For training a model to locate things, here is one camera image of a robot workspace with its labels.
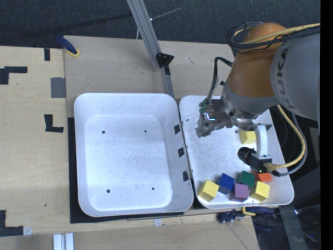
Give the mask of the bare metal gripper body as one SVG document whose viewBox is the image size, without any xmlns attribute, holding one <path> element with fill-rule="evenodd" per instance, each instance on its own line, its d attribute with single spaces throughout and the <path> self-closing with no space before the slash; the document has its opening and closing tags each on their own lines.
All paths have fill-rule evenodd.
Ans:
<svg viewBox="0 0 333 250">
<path fill-rule="evenodd" d="M 235 106 L 229 100 L 205 99 L 204 119 L 207 123 L 219 123 L 222 128 L 233 126 L 245 131 L 254 130 L 254 119 L 260 115 L 260 111 L 244 111 Z"/>
</svg>

